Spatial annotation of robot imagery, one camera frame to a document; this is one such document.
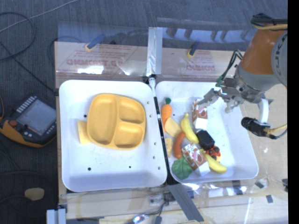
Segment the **brown object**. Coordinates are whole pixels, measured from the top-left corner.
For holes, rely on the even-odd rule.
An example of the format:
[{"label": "brown object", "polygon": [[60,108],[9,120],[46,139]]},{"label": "brown object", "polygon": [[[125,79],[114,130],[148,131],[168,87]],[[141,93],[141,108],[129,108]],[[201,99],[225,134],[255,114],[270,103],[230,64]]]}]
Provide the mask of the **brown object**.
[{"label": "brown object", "polygon": [[177,159],[180,159],[181,157],[183,157],[181,146],[182,146],[182,142],[185,137],[186,137],[186,134],[182,131],[178,134],[176,141],[174,142],[173,152],[174,152],[174,156]]},{"label": "brown object", "polygon": [[187,160],[187,163],[191,166],[192,170],[198,175],[204,176],[210,172],[209,164],[206,158],[194,143],[183,147],[182,154]]},{"label": "brown object", "polygon": [[196,129],[206,129],[207,127],[207,107],[199,105],[201,100],[197,98],[192,103],[192,122]]}]

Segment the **gray carpet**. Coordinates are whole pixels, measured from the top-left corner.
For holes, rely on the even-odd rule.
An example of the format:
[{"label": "gray carpet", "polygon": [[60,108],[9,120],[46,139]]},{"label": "gray carpet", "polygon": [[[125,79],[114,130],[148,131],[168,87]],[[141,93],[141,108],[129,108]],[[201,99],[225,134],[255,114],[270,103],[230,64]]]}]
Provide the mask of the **gray carpet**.
[{"label": "gray carpet", "polygon": [[[50,11],[70,1],[73,0],[0,0],[0,96],[5,114],[31,93],[39,94],[55,104],[55,76],[51,63],[53,48],[50,47],[49,58],[49,46],[59,36],[78,34],[76,29],[64,29],[64,24],[75,23],[77,28],[95,24],[147,29],[168,25],[181,28],[188,21],[195,21],[196,28],[202,26],[205,29],[211,27],[212,30],[224,30],[231,26],[232,30],[248,29],[247,37],[241,40],[238,37],[231,42],[202,41],[199,49],[245,51],[254,33],[250,24],[252,15],[264,13],[275,18],[288,17],[288,0],[78,0]],[[30,44],[33,30],[28,21],[6,29],[23,19],[7,12],[32,18],[36,32],[32,44],[14,58],[5,57]],[[78,38],[88,40],[89,37],[81,35]],[[136,37],[135,44],[139,45],[138,42],[140,40]],[[172,43],[175,47],[182,48],[190,45],[177,40]],[[16,170],[38,172],[51,180],[57,188],[56,140],[37,149],[20,145],[0,135],[0,151],[0,173]],[[24,189],[36,186],[46,190],[44,199],[38,203],[17,197],[9,198],[22,196]],[[53,189],[44,177],[30,174],[1,175],[0,223],[46,223],[45,210],[52,208],[56,196],[57,189]]]}]

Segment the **toy banana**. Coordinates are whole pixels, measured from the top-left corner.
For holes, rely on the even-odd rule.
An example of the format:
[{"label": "toy banana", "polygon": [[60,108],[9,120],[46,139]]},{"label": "toy banana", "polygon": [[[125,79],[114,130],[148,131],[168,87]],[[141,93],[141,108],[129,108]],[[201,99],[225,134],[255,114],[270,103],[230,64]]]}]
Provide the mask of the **toy banana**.
[{"label": "toy banana", "polygon": [[201,154],[204,155],[205,159],[207,160],[207,163],[209,164],[210,169],[214,170],[217,173],[223,174],[228,169],[221,163],[217,162],[214,158],[212,158],[210,155],[206,154],[203,149],[200,150]]},{"label": "toy banana", "polygon": [[190,126],[190,122],[189,122],[189,114],[186,113],[183,117],[183,119],[181,120],[181,128],[184,131],[184,133],[186,134],[186,138],[195,143],[198,144],[199,140],[196,136],[196,134],[193,132],[191,126]]}]

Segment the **toy food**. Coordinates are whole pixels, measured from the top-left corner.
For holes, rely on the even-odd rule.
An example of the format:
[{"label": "toy food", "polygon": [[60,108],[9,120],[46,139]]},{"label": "toy food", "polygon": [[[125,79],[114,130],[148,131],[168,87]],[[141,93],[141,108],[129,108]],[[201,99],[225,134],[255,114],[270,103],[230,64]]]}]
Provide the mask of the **toy food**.
[{"label": "toy food", "polygon": [[206,151],[214,147],[215,141],[206,130],[199,130],[196,133],[196,136],[199,140],[199,145],[201,148],[203,148],[203,150]]},{"label": "toy food", "polygon": [[172,117],[169,117],[165,122],[165,131],[171,137],[176,138],[178,134],[182,132],[182,128]]},{"label": "toy food", "polygon": [[165,102],[166,102],[166,104],[163,105],[162,110],[161,110],[161,119],[162,119],[162,125],[163,125],[164,132],[165,132],[165,122],[171,116],[171,113],[172,113],[172,106],[170,105],[171,99],[166,98]]},{"label": "toy food", "polygon": [[221,160],[220,149],[216,145],[214,145],[212,148],[206,150],[206,154],[210,155],[217,162],[220,162],[220,160]]},{"label": "toy food", "polygon": [[200,152],[204,155],[205,159],[209,164],[209,167],[215,172],[223,174],[228,170],[224,165],[220,164],[210,155],[206,154],[206,152],[203,149],[200,149]]},{"label": "toy food", "polygon": [[182,153],[192,170],[198,175],[204,176],[211,171],[204,155],[195,144],[187,144],[182,148]]},{"label": "toy food", "polygon": [[191,166],[187,163],[187,160],[184,157],[181,157],[178,160],[175,160],[171,170],[175,176],[183,180],[187,178],[192,173]]},{"label": "toy food", "polygon": [[167,156],[170,158],[171,156],[171,151],[172,151],[172,138],[165,138],[165,145],[166,145],[166,149],[167,149]]},{"label": "toy food", "polygon": [[191,126],[190,126],[190,122],[189,122],[189,114],[188,113],[185,113],[183,119],[181,120],[181,127],[182,127],[182,130],[185,132],[186,134],[186,138],[195,143],[195,144],[198,144],[199,143],[199,140],[196,136],[196,134],[193,132]]},{"label": "toy food", "polygon": [[87,123],[81,120],[77,121],[79,139],[81,144],[89,144],[91,140],[87,135]]},{"label": "toy food", "polygon": [[198,103],[202,99],[195,99],[192,103],[192,122],[196,129],[206,129],[207,127],[207,107]]},{"label": "toy food", "polygon": [[180,159],[182,157],[182,142],[184,138],[186,137],[186,134],[182,131],[178,134],[173,147],[174,156],[177,159]]}]

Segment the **toy carrot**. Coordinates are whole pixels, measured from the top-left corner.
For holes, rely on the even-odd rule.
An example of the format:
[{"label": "toy carrot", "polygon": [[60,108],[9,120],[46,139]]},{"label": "toy carrot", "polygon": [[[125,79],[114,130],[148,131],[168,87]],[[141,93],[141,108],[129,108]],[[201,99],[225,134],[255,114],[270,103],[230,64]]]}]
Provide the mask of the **toy carrot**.
[{"label": "toy carrot", "polygon": [[162,125],[163,125],[164,131],[165,131],[165,122],[171,116],[171,113],[172,113],[172,106],[170,105],[171,99],[166,98],[165,102],[166,102],[166,104],[163,105],[162,110],[161,110],[161,119],[162,119]]},{"label": "toy carrot", "polygon": [[174,146],[173,146],[173,152],[174,152],[174,156],[177,159],[180,159],[183,154],[182,154],[182,143],[184,138],[186,137],[186,134],[182,131],[178,134],[176,141],[174,142]]}]

